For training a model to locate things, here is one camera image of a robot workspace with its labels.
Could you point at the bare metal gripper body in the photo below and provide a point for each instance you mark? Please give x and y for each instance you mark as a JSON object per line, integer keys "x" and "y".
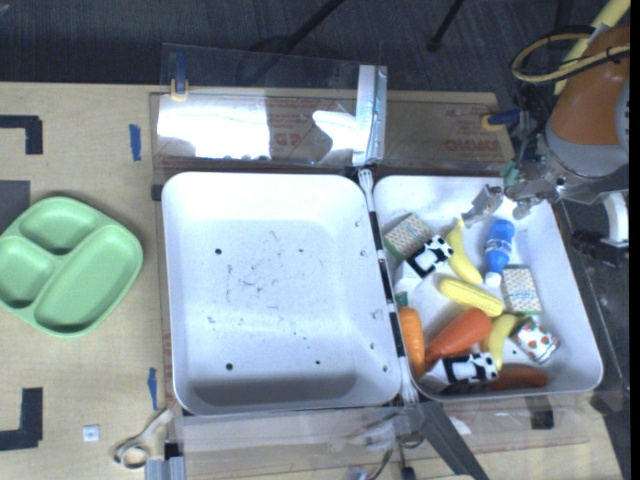
{"x": 532, "y": 183}

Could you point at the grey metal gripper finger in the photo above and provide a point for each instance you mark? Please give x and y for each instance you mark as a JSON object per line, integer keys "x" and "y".
{"x": 522, "y": 210}
{"x": 482, "y": 207}

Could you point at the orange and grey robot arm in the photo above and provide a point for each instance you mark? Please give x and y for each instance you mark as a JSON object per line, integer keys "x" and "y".
{"x": 587, "y": 103}

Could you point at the blue bottle with white cap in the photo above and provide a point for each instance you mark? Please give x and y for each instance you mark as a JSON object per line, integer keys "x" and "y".
{"x": 499, "y": 248}

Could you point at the yellow banana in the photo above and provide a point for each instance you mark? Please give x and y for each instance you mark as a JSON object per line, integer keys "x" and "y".
{"x": 462, "y": 260}
{"x": 499, "y": 340}

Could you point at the black and white cow-print carton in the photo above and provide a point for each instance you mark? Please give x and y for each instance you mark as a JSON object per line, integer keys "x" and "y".
{"x": 431, "y": 257}
{"x": 470, "y": 368}

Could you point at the green patterned carton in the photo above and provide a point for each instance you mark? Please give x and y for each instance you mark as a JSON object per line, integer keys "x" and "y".
{"x": 407, "y": 233}

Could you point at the pale patterned carton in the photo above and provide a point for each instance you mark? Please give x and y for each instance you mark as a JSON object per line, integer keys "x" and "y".
{"x": 521, "y": 290}

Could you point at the yellow corn cob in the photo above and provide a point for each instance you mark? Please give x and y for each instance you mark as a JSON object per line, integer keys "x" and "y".
{"x": 470, "y": 295}

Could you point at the white plastic tray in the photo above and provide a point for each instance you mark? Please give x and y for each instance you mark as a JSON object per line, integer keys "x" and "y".
{"x": 280, "y": 298}
{"x": 565, "y": 318}

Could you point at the thick orange carrot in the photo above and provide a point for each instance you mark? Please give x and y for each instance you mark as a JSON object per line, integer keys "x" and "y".
{"x": 460, "y": 335}

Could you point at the white can with orange print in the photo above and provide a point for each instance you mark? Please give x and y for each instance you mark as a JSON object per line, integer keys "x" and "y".
{"x": 536, "y": 342}

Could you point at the slim orange carrot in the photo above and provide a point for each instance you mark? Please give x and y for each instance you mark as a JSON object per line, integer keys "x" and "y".
{"x": 412, "y": 338}

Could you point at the brown sausage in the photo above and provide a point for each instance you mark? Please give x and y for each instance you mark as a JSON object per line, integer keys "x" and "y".
{"x": 520, "y": 378}

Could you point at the green divided plate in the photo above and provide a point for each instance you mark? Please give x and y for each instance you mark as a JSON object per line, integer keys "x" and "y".
{"x": 75, "y": 268}

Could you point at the small white square tag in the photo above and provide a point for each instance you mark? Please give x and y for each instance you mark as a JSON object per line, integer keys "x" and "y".
{"x": 91, "y": 433}

